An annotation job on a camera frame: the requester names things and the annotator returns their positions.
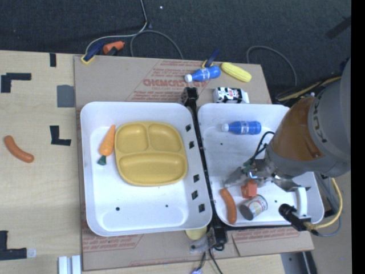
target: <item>yellow object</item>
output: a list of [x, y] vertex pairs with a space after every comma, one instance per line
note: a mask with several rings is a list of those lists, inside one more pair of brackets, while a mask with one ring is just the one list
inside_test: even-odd
[[187, 229], [185, 233], [191, 240], [198, 240], [206, 234], [206, 226], [197, 229]]
[[331, 179], [333, 186], [335, 187], [336, 193], [338, 194], [338, 199], [339, 199], [339, 208], [337, 213], [335, 214], [335, 216], [327, 223], [324, 224], [313, 224], [310, 222], [304, 222], [304, 225], [307, 227], [307, 229], [310, 230], [317, 230], [320, 228], [324, 228], [324, 227], [328, 227], [332, 224], [334, 224], [338, 218], [340, 217], [341, 213], [342, 213], [342, 207], [343, 207], [343, 200], [342, 200], [342, 194], [341, 191], [337, 185], [337, 182], [335, 181], [335, 179]]
[[251, 74], [232, 63], [222, 63], [221, 69], [230, 76], [243, 82], [249, 82], [252, 78]]
[[95, 56], [93, 56], [89, 61], [85, 61], [85, 56], [86, 54], [81, 57], [81, 62], [83, 62], [85, 65], [89, 65], [92, 61], [95, 60]]
[[341, 76], [336, 76], [336, 77], [327, 79], [324, 82], [316, 82], [313, 85], [311, 85], [311, 86], [309, 86], [309, 87], [307, 87], [307, 88], [305, 88], [305, 89], [303, 89], [301, 91], [298, 91], [298, 92], [293, 93], [293, 94], [290, 94], [290, 95], [286, 95], [283, 98], [278, 98], [278, 101], [282, 102], [283, 100], [288, 100], [288, 99], [291, 99], [291, 98], [297, 98], [297, 97], [299, 97], [299, 96], [307, 93], [308, 91], [310, 91], [314, 87], [326, 85], [326, 84], [329, 84], [329, 83], [331, 83], [333, 81], [336, 81], [336, 80], [339, 80], [339, 79], [341, 79]]
[[162, 186], [181, 180], [188, 171], [180, 133], [161, 122], [124, 124], [115, 134], [120, 176], [134, 186]]

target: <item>orange object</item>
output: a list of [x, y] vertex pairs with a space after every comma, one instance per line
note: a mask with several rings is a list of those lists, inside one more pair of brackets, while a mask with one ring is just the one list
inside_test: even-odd
[[237, 221], [237, 208], [236, 208], [236, 204], [233, 200], [232, 195], [230, 194], [230, 192], [226, 189], [223, 188], [220, 190], [220, 195], [222, 196], [224, 202], [226, 203], [227, 206], [227, 219], [228, 222], [230, 224], [235, 224]]
[[257, 184], [254, 180], [250, 180], [244, 186], [241, 186], [243, 198], [251, 198], [257, 196]]
[[105, 55], [108, 54], [113, 47], [115, 47], [118, 51], [120, 51], [121, 49], [123, 49], [124, 43], [122, 41], [117, 41], [117, 42], [114, 42], [114, 43], [106, 44], [103, 47], [104, 54]]
[[115, 138], [115, 125], [112, 125], [99, 147], [99, 153], [101, 154], [101, 158], [99, 159], [98, 163], [101, 165], [107, 164], [106, 157], [113, 153], [114, 149], [114, 138]]
[[14, 138], [10, 135], [5, 136], [4, 138], [5, 145], [7, 149], [18, 159], [31, 163], [34, 160], [34, 156], [21, 150], [14, 141]]

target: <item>divided plate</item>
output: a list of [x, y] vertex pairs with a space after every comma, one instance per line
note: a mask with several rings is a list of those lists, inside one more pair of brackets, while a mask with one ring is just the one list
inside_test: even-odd
[[121, 177], [135, 186], [162, 186], [181, 180], [188, 170], [179, 132], [160, 122], [133, 122], [115, 134], [115, 155]]

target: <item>black carpet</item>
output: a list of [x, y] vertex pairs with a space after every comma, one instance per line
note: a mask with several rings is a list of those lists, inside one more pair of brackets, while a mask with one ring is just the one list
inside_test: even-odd
[[[340, 72], [351, 55], [351, 0], [143, 0], [146, 30], [170, 37], [184, 59], [247, 63], [252, 46], [283, 54], [298, 84]], [[0, 0], [0, 49], [83, 54], [93, 40], [128, 35], [144, 25], [139, 0]], [[131, 38], [122, 38], [130, 56]], [[162, 35], [133, 40], [133, 55], [180, 58]], [[277, 53], [254, 49], [272, 97], [294, 85], [294, 73]]]

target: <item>cardboard surface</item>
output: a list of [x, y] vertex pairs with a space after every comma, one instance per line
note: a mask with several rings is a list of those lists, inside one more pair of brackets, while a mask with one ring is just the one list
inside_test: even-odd
[[[184, 75], [199, 69], [202, 62], [96, 57], [92, 64], [86, 66], [80, 58], [74, 56], [84, 271], [199, 261], [201, 254], [190, 253], [190, 240], [182, 231], [118, 237], [101, 237], [91, 232], [85, 218], [79, 113], [85, 104], [93, 101], [179, 102], [186, 86], [197, 87], [198, 107], [212, 102], [216, 87], [241, 88], [248, 93], [250, 103], [270, 103], [261, 66], [237, 64], [251, 73], [249, 83], [222, 72], [217, 79], [188, 84]], [[291, 227], [229, 231], [228, 238], [224, 251], [214, 252], [216, 258], [313, 249], [310, 234], [299, 233]]]

